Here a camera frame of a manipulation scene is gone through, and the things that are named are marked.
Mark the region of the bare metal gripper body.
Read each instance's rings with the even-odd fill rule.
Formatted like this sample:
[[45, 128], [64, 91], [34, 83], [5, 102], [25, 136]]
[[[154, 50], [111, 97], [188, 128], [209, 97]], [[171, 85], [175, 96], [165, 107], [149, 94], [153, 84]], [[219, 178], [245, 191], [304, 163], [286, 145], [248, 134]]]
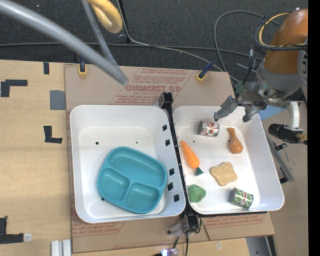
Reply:
[[241, 105], [253, 105], [265, 108], [267, 105], [280, 107], [288, 94], [269, 87], [266, 82], [239, 82], [235, 87], [236, 101]]

